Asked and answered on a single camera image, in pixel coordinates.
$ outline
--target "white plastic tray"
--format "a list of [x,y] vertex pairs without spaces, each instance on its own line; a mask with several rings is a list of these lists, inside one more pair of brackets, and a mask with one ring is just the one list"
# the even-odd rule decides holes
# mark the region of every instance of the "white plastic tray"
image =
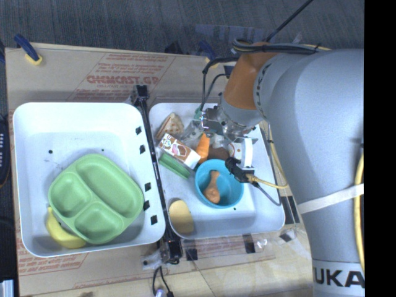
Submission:
[[[136,108],[125,103],[26,103],[13,119],[21,233],[29,252],[61,256],[154,243],[163,236],[165,219]],[[45,227],[48,189],[63,169],[88,153],[103,154],[129,174],[149,208],[109,243],[66,249]]]
[[[172,112],[176,113],[187,127],[194,116],[199,103],[159,103],[149,112],[152,134],[155,136],[163,120]],[[253,145],[254,154],[252,165],[256,169],[255,175],[266,181],[275,182],[270,160],[265,149],[259,127],[249,134],[258,138]],[[162,151],[156,147],[157,158]],[[277,207],[250,184],[244,184],[244,194],[241,201],[228,209],[214,209],[205,205],[197,197],[194,190],[195,172],[188,179],[174,174],[160,165],[160,177],[166,199],[166,206],[173,201],[182,199],[187,203],[194,221],[194,231],[189,234],[179,234],[185,239],[216,238],[220,236],[236,236],[248,233],[263,233],[277,231],[285,222],[283,207]],[[278,200],[277,190],[265,186],[264,189],[275,201]]]

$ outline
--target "blue bowl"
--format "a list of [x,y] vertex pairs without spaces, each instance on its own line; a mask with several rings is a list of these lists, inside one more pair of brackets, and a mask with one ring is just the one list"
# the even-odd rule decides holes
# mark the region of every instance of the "blue bowl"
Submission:
[[[210,171],[220,173],[217,178],[217,189],[220,192],[220,202],[214,204],[206,199],[203,192],[210,182]],[[243,196],[243,186],[230,174],[223,160],[207,160],[203,162],[196,173],[196,193],[198,198],[209,207],[224,209],[235,206]]]

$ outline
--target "white label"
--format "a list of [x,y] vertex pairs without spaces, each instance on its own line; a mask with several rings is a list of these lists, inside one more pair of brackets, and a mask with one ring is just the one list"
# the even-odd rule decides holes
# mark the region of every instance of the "white label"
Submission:
[[312,260],[314,291],[366,296],[366,284],[359,263]]

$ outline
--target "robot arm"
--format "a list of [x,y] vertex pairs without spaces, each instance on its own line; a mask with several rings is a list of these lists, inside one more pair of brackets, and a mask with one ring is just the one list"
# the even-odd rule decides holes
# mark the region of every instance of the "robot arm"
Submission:
[[[353,199],[334,197],[355,184],[363,152],[363,50],[241,55],[202,125],[234,141],[263,119],[297,204],[308,208],[314,295],[364,296]],[[309,206],[331,197],[323,208]]]

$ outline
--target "brown object in bowl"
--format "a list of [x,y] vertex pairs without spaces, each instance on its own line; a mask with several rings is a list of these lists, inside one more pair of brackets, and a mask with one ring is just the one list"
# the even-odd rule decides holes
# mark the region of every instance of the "brown object in bowl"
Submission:
[[217,204],[220,202],[220,193],[217,189],[217,178],[220,173],[218,171],[210,171],[210,182],[209,185],[204,190],[204,196],[210,202]]

